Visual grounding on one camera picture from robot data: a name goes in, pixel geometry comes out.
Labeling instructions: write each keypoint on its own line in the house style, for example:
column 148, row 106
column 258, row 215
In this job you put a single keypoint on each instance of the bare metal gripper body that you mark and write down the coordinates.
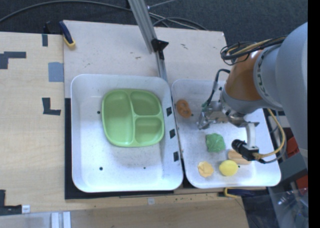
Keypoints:
column 217, row 113

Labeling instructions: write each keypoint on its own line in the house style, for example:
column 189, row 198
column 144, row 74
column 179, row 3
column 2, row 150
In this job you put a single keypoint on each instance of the brown pretzel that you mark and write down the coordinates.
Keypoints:
column 180, row 108

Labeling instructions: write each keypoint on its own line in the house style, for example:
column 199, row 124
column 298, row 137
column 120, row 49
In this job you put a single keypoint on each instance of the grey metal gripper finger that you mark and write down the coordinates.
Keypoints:
column 207, row 123
column 201, row 123

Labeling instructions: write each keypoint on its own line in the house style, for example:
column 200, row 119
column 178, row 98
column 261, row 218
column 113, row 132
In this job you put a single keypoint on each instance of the beige bread slice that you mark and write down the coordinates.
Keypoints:
column 233, row 156

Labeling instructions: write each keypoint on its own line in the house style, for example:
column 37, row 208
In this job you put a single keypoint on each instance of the yellow crinkled chip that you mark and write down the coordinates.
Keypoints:
column 205, row 169

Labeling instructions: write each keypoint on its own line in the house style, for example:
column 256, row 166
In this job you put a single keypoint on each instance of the green lettuce leaf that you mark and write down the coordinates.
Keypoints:
column 215, row 143

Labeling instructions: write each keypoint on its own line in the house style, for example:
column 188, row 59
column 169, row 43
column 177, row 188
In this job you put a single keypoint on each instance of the black cylinder on white bracket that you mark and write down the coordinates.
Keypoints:
column 243, row 148

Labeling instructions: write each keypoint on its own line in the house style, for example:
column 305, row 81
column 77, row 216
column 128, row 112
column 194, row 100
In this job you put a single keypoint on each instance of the green divided plate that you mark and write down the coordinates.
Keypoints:
column 117, row 119

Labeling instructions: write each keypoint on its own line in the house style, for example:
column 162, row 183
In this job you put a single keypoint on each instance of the yellow lemon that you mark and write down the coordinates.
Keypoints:
column 228, row 168

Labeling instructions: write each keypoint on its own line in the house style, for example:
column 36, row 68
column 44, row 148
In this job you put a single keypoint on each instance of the pale wood board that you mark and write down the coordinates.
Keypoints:
column 112, row 54

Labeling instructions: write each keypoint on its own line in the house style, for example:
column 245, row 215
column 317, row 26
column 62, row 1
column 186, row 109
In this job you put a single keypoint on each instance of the white plastic tray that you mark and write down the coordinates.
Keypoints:
column 95, row 152
column 252, row 174

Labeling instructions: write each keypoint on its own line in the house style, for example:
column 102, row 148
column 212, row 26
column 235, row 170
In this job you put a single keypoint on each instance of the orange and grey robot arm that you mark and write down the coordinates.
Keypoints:
column 282, row 77

